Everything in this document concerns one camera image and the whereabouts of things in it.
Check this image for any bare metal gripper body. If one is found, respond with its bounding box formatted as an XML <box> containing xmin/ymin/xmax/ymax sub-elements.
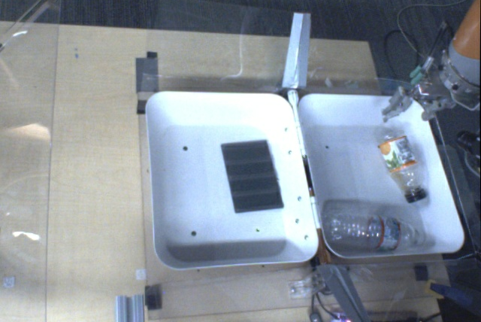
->
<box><xmin>413</xmin><ymin>50</ymin><xmax>481</xmax><ymax>111</ymax></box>

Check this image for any clear bottle with orange label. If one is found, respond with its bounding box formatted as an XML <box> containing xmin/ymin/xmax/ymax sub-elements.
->
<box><xmin>377</xmin><ymin>128</ymin><xmax>429</xmax><ymax>205</ymax></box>

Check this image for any white plastic tray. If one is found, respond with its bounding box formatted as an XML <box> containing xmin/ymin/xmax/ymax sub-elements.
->
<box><xmin>297</xmin><ymin>93</ymin><xmax>466</xmax><ymax>260</ymax></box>
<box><xmin>144</xmin><ymin>90</ymin><xmax>320</xmax><ymax>272</ymax></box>

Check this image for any thin black and white rod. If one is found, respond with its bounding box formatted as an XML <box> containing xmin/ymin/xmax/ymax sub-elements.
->
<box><xmin>286</xmin><ymin>89</ymin><xmax>321</xmax><ymax>235</ymax></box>

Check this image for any clear plastic bottle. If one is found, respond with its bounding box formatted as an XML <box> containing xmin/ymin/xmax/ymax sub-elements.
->
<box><xmin>322</xmin><ymin>199</ymin><xmax>426</xmax><ymax>254</ymax></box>

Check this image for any black ribbed rectangular pad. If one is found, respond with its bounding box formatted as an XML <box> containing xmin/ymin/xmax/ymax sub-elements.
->
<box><xmin>219</xmin><ymin>139</ymin><xmax>285</xmax><ymax>214</ymax></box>

